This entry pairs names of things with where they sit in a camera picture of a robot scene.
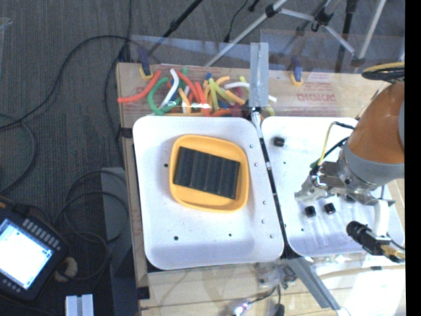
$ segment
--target white surface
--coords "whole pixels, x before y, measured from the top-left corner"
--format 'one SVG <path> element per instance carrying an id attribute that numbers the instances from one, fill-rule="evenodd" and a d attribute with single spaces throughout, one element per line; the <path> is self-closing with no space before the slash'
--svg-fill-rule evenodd
<path id="1" fill-rule="evenodd" d="M 330 123 L 335 120 L 356 124 L 351 118 L 330 117 L 268 117 L 262 123 L 262 133 L 286 224 L 287 239 L 291 247 L 301 255 L 324 256 L 360 252 L 361 246 L 347 235 L 346 226 L 350 221 L 368 224 L 371 228 L 374 224 L 374 209 L 371 206 L 346 203 L 338 197 L 319 199 L 314 203 L 295 201 L 294 193 L 301 189 L 301 184 L 310 171 L 309 165 L 320 158 L 326 132 Z M 350 129 L 333 126 L 326 151 L 350 134 Z M 285 139 L 283 147 L 273 144 L 276 136 Z M 339 149 L 336 149 L 326 160 L 336 161 L 338 155 Z M 385 191 L 384 198 L 391 199 L 388 190 Z M 323 206 L 330 202 L 336 208 L 333 215 L 327 215 L 323 210 Z M 308 205 L 316 208 L 316 218 L 308 219 L 303 214 Z M 396 242 L 403 242 L 403 229 L 394 206 L 390 207 L 388 231 Z"/>
<path id="2" fill-rule="evenodd" d="M 249 199 L 233 213 L 177 203 L 169 190 L 172 145 L 185 134 L 231 141 L 247 155 Z M 284 248 L 255 127 L 242 118 L 142 117 L 133 127 L 145 253 L 164 270 L 269 262 Z"/>

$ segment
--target tripod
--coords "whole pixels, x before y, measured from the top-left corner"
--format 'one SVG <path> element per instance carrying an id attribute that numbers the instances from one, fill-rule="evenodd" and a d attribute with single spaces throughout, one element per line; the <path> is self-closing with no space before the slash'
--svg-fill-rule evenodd
<path id="1" fill-rule="evenodd" d="M 258 0 L 256 0 L 250 7 L 249 10 L 253 10 L 255 4 Z M 355 62 L 359 62 L 363 60 L 368 46 L 370 44 L 372 35 L 374 33 L 374 29 L 378 23 L 378 19 L 382 13 L 382 9 L 386 0 L 377 0 L 374 12 L 370 18 L 370 22 L 368 23 L 368 27 L 366 29 L 366 37 L 361 46 L 361 48 L 356 51 L 356 49 L 351 46 L 344 38 L 342 38 L 333 28 L 329 27 L 329 21 L 333 16 L 335 8 L 339 5 L 342 0 L 327 0 L 326 4 L 317 12 L 315 16 L 303 14 L 295 11 L 290 11 L 287 9 L 281 9 L 281 6 L 287 0 L 277 0 L 275 3 L 266 7 L 265 13 L 262 14 L 254 23 L 252 23 L 249 27 L 247 27 L 238 37 L 232 40 L 223 50 L 221 50 L 213 59 L 205 64 L 205 66 L 212 66 L 217 60 L 219 60 L 222 56 L 224 56 L 235 44 L 239 43 L 245 36 L 247 36 L 250 32 L 252 32 L 257 26 L 259 26 L 262 22 L 264 22 L 267 18 L 271 18 L 277 14 L 286 14 L 289 16 L 294 16 L 296 18 L 300 18 L 306 20 L 306 22 L 312 22 L 312 30 L 317 31 L 319 27 L 325 28 L 340 44 L 343 48 L 348 50 L 352 56 L 355 58 Z"/>

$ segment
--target black device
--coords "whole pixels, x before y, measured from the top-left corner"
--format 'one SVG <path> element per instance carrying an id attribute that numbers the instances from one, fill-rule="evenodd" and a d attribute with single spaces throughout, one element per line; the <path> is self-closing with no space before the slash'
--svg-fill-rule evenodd
<path id="1" fill-rule="evenodd" d="M 0 198 L 0 294 L 35 300 L 68 254 L 68 246 L 25 206 Z"/>

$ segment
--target gray carpet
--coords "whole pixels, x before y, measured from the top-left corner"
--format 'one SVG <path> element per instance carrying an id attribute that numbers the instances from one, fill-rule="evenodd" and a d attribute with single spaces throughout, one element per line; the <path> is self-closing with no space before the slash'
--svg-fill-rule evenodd
<path id="1" fill-rule="evenodd" d="M 3 44 L 0 126 L 9 123 L 10 117 L 22 118 L 55 88 L 48 102 L 24 120 L 35 137 L 34 162 L 18 182 L 0 192 L 2 196 L 35 205 L 53 217 L 64 205 L 66 191 L 75 179 L 89 171 L 121 165 L 120 151 L 114 139 L 119 114 L 114 101 L 116 85 L 113 70 L 104 91 L 107 73 L 124 40 L 93 39 L 77 51 L 72 50 L 94 36 L 112 34 L 124 37 L 129 34 L 134 37 L 159 37 L 193 1 L 132 0 L 132 23 L 128 29 L 130 0 L 0 0 L 0 17 L 12 21 L 5 31 Z M 235 19 L 231 38 L 234 39 L 264 12 L 267 5 L 275 1 L 260 0 L 253 13 L 244 8 Z M 321 1 L 289 0 L 284 7 L 310 14 Z M 360 0 L 351 34 L 364 34 L 375 1 Z M 171 38 L 222 42 L 234 13 L 243 2 L 204 0 Z M 343 3 L 335 11 L 330 26 L 340 32 L 344 16 Z M 267 36 L 271 31 L 281 32 L 287 42 L 291 32 L 302 23 L 302 20 L 290 16 L 276 15 L 264 21 L 241 43 L 259 42 L 261 36 Z M 393 42 L 393 48 L 386 58 L 382 57 L 383 60 L 399 58 L 404 34 L 405 0 L 387 0 L 375 36 L 397 41 Z M 73 55 L 61 70 L 70 53 Z M 337 50 L 332 55 L 334 60 Z M 151 62 L 177 63 L 177 58 L 169 57 L 161 50 L 151 57 Z M 32 141 L 23 127 L 16 125 L 0 130 L 0 189 L 22 174 L 31 154 Z M 100 189 L 99 176 L 93 175 L 81 182 L 71 196 Z M 69 212 L 75 226 L 79 230 L 104 236 L 100 196 L 84 197 L 77 202 Z M 34 209 L 34 214 L 41 213 Z M 62 232 L 69 231 L 62 220 L 57 227 Z M 72 254 L 80 263 L 81 276 L 93 273 L 103 261 L 103 251 L 97 244 L 76 241 L 72 245 Z M 34 305 L 53 315 L 63 315 L 65 296 L 93 293 L 95 314 L 113 315 L 109 284 L 108 271 L 99 282 L 97 277 L 68 284 L 51 281 Z M 0 300 L 0 315 L 43 314 L 16 306 L 6 307 Z"/>

